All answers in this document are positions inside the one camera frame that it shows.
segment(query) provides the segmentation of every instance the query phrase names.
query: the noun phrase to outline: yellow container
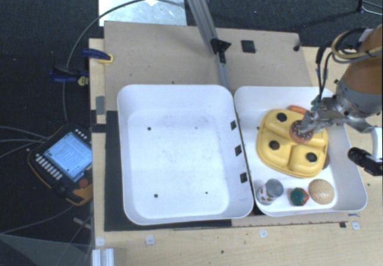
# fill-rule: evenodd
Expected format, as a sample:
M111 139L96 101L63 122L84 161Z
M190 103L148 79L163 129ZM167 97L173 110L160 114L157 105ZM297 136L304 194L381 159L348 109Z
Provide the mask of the yellow container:
M257 137L257 153L267 166L295 177L315 177L323 169L329 136L323 129L306 144L290 138L291 124L303 115L283 109L269 111L263 118Z

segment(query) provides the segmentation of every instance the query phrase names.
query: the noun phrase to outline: beige ball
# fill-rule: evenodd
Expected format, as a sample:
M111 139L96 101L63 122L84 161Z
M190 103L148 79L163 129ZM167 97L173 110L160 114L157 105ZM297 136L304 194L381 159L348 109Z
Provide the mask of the beige ball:
M310 197L319 204L328 204L334 200L333 186L326 180L316 179L309 184Z

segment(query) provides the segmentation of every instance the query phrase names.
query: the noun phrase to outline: lcd screen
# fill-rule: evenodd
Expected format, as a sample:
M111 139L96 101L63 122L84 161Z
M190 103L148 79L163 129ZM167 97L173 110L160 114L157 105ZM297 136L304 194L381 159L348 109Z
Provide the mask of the lcd screen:
M92 163L92 150L72 132L51 146L44 155L55 163L74 182Z

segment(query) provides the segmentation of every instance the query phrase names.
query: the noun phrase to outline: orange button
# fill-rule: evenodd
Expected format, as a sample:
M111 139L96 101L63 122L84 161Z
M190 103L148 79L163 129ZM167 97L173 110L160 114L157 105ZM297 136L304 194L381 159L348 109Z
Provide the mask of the orange button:
M78 181L78 184L80 185L81 188L85 188L86 186L89 185L89 181L87 179L81 179Z

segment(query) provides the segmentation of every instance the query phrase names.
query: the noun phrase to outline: black floor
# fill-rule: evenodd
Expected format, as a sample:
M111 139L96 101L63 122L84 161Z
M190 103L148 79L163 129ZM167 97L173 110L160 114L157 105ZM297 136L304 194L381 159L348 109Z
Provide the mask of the black floor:
M355 0L208 0L215 25L225 28L262 29L299 33L304 46L319 46L341 32L373 28L382 17L356 12ZM382 0L366 0L382 5ZM364 6L381 12L381 8ZM53 64L64 65L81 31L98 15L98 0L1 0L0 4L0 126L13 126L49 136L64 123L62 85L52 82ZM189 24L193 19L187 12ZM83 38L101 37L94 26ZM86 69L80 49L71 66ZM89 125L87 88L67 84L66 105L70 121ZM0 130L0 156L24 143L3 142L12 138L32 138ZM27 166L27 148L0 158L0 232L43 220L70 205L48 190ZM65 215L12 235L54 241L70 241L79 226L73 217L85 219L89 204L72 208ZM81 231L75 243L90 240Z

